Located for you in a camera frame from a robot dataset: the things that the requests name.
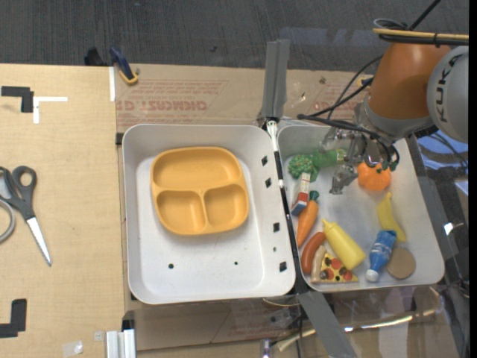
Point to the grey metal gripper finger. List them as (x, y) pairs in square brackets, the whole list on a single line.
[(342, 180)]

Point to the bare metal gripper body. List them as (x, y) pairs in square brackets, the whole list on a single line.
[(354, 142)]

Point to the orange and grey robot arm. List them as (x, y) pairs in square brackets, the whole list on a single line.
[(402, 84)]

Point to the green bottle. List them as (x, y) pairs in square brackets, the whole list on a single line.
[(325, 158)]

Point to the orange pumpkin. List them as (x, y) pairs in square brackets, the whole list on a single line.
[(374, 179)]

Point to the white plastic tray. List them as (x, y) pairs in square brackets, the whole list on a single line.
[(354, 215), (208, 267)]

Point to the white and red carton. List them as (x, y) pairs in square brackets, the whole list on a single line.
[(302, 196)]

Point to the green broccoli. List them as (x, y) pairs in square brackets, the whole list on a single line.
[(301, 164)]

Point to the orange carrot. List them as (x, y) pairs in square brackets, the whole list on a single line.
[(307, 218)]

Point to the yellow banana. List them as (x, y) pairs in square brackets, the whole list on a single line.
[(387, 215)]

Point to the thin black and white rod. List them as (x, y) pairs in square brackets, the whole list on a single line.
[(283, 196)]

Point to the yellow bottle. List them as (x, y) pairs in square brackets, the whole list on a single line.
[(343, 244)]

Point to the red sausage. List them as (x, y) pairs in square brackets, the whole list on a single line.
[(310, 252)]

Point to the blue bottle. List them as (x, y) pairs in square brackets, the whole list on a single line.
[(381, 254)]

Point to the pizza slice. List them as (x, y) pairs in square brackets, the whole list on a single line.
[(333, 270)]

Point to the brown round biscuit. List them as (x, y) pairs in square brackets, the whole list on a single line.
[(401, 264)]

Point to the orange divided plate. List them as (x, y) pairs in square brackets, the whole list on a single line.
[(199, 190)]

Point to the brown cardboard board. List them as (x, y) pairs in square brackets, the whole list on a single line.
[(167, 103)]

